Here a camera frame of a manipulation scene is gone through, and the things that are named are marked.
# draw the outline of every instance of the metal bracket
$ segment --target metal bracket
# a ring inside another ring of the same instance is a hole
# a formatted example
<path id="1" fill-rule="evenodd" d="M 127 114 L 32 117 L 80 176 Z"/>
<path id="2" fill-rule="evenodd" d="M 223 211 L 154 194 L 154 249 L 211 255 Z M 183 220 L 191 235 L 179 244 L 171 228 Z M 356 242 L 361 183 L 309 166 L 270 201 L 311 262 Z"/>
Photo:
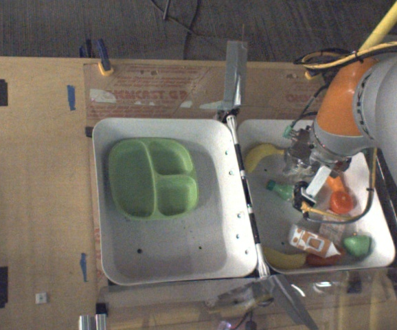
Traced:
<path id="1" fill-rule="evenodd" d="M 247 43 L 228 41 L 226 46 L 225 95 L 219 111 L 231 111 L 240 107 L 247 78 Z"/>
<path id="2" fill-rule="evenodd" d="M 267 282 L 273 290 L 273 297 L 276 303 L 286 310 L 286 313 L 295 324 L 305 325 L 310 330 L 319 329 L 285 275 L 273 275 L 267 279 Z"/>
<path id="3" fill-rule="evenodd" d="M 258 256 L 258 263 L 257 263 L 256 270 L 257 270 L 258 276 L 260 278 L 266 278 L 267 276 L 271 275 L 271 272 L 270 272 L 269 266 L 266 263 L 264 253 L 262 251 L 260 234 L 258 233 L 258 227 L 256 225 L 255 215 L 253 213 L 253 204 L 252 204 L 252 198 L 251 198 L 251 193 L 250 193 L 250 189 L 249 189 L 249 182 L 247 181 L 245 165 L 243 163 L 242 155 L 241 155 L 241 147 L 240 147 L 240 143 L 238 142 L 236 116 L 235 115 L 227 116 L 226 123 L 227 123 L 229 130 L 231 131 L 232 140 L 234 141 L 235 152 L 236 152 L 237 160 L 238 160 L 238 167 L 240 169 L 242 187 L 245 192 L 247 211 L 249 212 L 253 240 L 255 241 L 256 254 Z"/>
<path id="4" fill-rule="evenodd" d="M 305 198 L 310 199 L 312 201 L 315 200 L 315 197 L 321 190 L 328 176 L 330 176 L 332 169 L 327 166 L 321 166 L 317 171 L 316 175 L 313 177 L 313 180 L 308 185 L 306 190 L 302 190 L 302 195 Z"/>

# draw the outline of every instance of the cardboard surface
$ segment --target cardboard surface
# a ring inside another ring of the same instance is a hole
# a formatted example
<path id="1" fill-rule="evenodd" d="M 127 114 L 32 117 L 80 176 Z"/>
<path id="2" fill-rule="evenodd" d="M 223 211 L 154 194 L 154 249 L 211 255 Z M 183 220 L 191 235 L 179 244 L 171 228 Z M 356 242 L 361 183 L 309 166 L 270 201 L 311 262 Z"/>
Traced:
<path id="1" fill-rule="evenodd" d="M 213 118 L 225 92 L 225 62 L 120 61 L 109 77 L 84 66 L 87 124 L 103 118 Z M 319 88 L 291 63 L 248 63 L 240 119 L 293 119 Z M 319 97 L 311 111 L 321 103 Z"/>
<path id="2" fill-rule="evenodd" d="M 95 313 L 98 288 L 106 284 L 100 264 L 97 267 L 96 263 L 100 255 L 91 176 L 95 171 L 91 140 L 84 132 L 87 124 L 110 114 L 87 119 L 87 90 L 99 86 L 87 78 L 86 70 L 95 69 L 96 62 L 0 57 L 0 79 L 8 83 L 9 95 L 9 106 L 0 107 L 0 267 L 8 267 L 9 271 L 9 297 L 0 309 L 0 329 L 75 329 L 79 315 Z M 174 99 L 169 108 L 173 110 L 180 101 L 186 104 L 171 112 L 171 117 L 213 117 L 214 103 L 223 99 L 224 63 L 121 60 L 116 65 L 120 63 L 158 67 L 159 74 L 167 66 L 196 67 L 204 75 L 200 82 L 182 84 L 186 98 Z M 289 64 L 249 64 L 248 77 L 246 104 L 250 106 L 242 109 L 240 119 L 293 118 L 318 88 L 305 81 L 302 70 Z M 73 111 L 69 107 L 68 85 L 76 92 Z M 134 105 L 136 109 L 155 106 Z M 144 115 L 130 110 L 121 114 Z M 87 255 L 88 282 L 84 282 L 81 270 L 82 253 Z M 35 305 L 35 294 L 41 292 L 47 292 L 48 303 Z M 394 311 L 397 320 L 397 303 L 390 299 L 392 303 L 385 302 L 386 308 L 380 308 L 377 314 Z M 368 308 L 356 309 L 364 314 Z M 329 309 L 319 312 L 333 314 Z M 171 318 L 166 314 L 164 319 Z M 154 319 L 158 325 L 166 324 L 157 316 Z M 196 321 L 184 316 L 181 322 L 190 320 Z M 127 328 L 121 325 L 121 318 L 116 325 L 112 318 L 109 321 L 115 329 Z M 133 328 L 146 327 L 152 321 L 148 316 L 140 318 Z M 265 321 L 272 326 L 291 325 L 287 315 L 282 323 L 276 317 Z M 209 329 L 213 324 L 205 323 L 203 328 Z"/>
<path id="3" fill-rule="evenodd" d="M 97 298 L 82 60 L 0 58 L 0 78 L 9 94 L 0 107 L 0 267 L 9 272 L 0 329 L 75 329 Z M 35 304 L 40 292 L 47 304 Z"/>

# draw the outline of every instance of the yellow banana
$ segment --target yellow banana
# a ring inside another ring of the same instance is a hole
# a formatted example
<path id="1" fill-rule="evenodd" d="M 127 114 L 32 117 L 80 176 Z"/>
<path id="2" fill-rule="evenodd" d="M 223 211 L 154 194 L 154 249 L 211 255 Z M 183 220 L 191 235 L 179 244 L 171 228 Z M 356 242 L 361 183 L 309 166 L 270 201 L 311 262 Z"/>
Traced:
<path id="1" fill-rule="evenodd" d="M 306 253 L 285 254 L 269 247 L 263 247 L 264 257 L 271 267 L 281 270 L 299 269 L 306 262 Z"/>
<path id="2" fill-rule="evenodd" d="M 246 172 L 251 173 L 263 158 L 275 154 L 283 155 L 284 150 L 276 148 L 276 146 L 271 143 L 262 143 L 253 147 L 246 155 Z"/>

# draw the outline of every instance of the green plate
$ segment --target green plate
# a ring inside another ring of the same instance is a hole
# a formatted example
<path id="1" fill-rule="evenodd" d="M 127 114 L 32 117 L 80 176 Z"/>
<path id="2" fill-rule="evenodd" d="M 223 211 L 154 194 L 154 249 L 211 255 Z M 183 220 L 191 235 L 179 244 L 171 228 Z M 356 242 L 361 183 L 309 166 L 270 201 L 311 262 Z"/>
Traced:
<path id="1" fill-rule="evenodd" d="M 176 140 L 122 140 L 109 153 L 108 170 L 113 201 L 131 219 L 180 217 L 199 200 L 194 162 Z"/>

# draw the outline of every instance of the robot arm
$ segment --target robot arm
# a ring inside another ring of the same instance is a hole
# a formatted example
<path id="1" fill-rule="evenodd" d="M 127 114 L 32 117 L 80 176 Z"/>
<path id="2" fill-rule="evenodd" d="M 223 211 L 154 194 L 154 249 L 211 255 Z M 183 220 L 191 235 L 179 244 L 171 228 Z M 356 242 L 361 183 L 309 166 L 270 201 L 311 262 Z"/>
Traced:
<path id="1" fill-rule="evenodd" d="M 379 148 L 397 184 L 397 54 L 342 67 L 331 82 L 312 126 L 291 132 L 286 174 L 310 181 L 315 196 L 332 171 L 344 171 L 363 149 Z"/>

